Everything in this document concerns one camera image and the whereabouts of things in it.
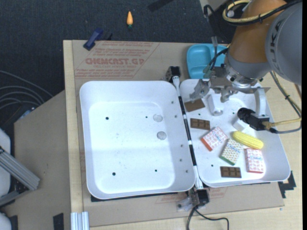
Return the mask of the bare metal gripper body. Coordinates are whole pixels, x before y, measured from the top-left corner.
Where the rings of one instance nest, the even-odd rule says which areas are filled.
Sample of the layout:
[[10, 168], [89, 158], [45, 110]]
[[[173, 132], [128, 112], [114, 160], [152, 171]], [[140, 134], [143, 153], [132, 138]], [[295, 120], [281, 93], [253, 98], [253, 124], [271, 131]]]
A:
[[259, 78], [249, 78], [232, 67], [209, 67], [210, 85], [213, 89], [232, 90], [243, 93], [253, 93], [253, 86]]

